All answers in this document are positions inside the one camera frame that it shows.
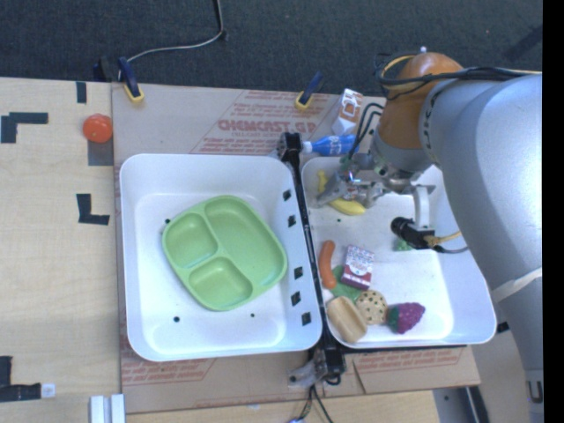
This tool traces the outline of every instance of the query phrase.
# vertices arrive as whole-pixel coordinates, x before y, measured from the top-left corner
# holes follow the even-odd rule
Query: blue bottle
[[[340,137],[330,135],[314,142],[303,141],[302,151],[304,153],[317,152],[323,156],[345,155],[353,148],[355,138],[356,135],[351,133],[349,135],[341,135]]]

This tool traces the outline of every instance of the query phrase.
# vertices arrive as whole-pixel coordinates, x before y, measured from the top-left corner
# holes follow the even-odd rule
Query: green plate
[[[171,220],[162,247],[192,296],[210,310],[231,310],[264,293],[286,274],[276,235],[243,199],[219,196]]]

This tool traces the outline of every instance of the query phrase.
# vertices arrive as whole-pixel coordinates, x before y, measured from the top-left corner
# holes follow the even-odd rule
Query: white strip
[[[516,278],[514,280],[509,280],[505,284],[498,286],[495,290],[490,292],[490,296],[494,302],[500,302],[504,299],[508,298],[512,294],[515,294],[525,288],[528,284],[530,284],[536,278],[543,277],[543,267],[539,267],[536,270],[528,272],[524,276],[520,278]]]

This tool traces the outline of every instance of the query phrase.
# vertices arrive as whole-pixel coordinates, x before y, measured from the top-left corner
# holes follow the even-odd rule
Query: yellow banana
[[[317,176],[319,177],[319,185],[317,186],[317,191],[321,193],[325,190],[325,185],[327,184],[327,175],[325,174],[325,171],[320,169],[319,171],[317,171]],[[337,199],[330,201],[329,205],[335,210],[350,216],[361,215],[367,210],[360,202],[347,201],[342,197],[338,197]]]

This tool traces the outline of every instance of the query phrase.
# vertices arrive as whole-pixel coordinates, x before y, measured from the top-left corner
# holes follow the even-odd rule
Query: blue clamp
[[[317,93],[317,91],[321,89],[322,85],[323,74],[318,71],[311,79],[306,89],[304,89],[301,93],[298,94],[298,97],[296,97],[296,100],[294,102],[296,108],[306,109],[307,107],[309,107],[313,94]]]
[[[135,73],[125,56],[121,56],[117,60],[117,64],[120,67],[120,72],[122,73],[123,79],[125,80],[125,92],[127,93],[128,97],[133,102],[139,102],[145,98],[143,91],[139,87],[137,83],[137,79],[135,78]]]

